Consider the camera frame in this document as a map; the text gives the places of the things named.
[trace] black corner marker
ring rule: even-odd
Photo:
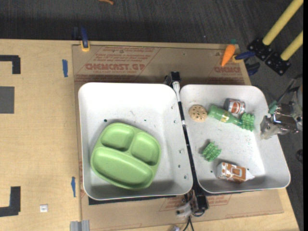
[[[20,187],[11,187],[10,206],[0,208],[0,217],[18,216],[20,212]]]
[[[12,74],[19,75],[20,69],[20,57],[17,55],[0,55],[0,62],[12,62]]]

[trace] cookie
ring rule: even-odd
[[[196,122],[204,122],[207,118],[207,111],[201,105],[193,105],[189,109],[188,114]]]

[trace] green bottle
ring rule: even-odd
[[[219,121],[222,121],[224,123],[233,123],[235,125],[238,126],[242,126],[242,122],[241,120],[237,119],[236,117],[234,117],[230,112],[220,109],[215,105],[212,105],[208,115],[212,118],[215,118]]]

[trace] gray square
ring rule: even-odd
[[[14,114],[15,87],[0,87],[0,114]]]

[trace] toy can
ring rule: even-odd
[[[235,99],[226,99],[224,109],[232,114],[242,115],[245,112],[246,104],[243,101]]]

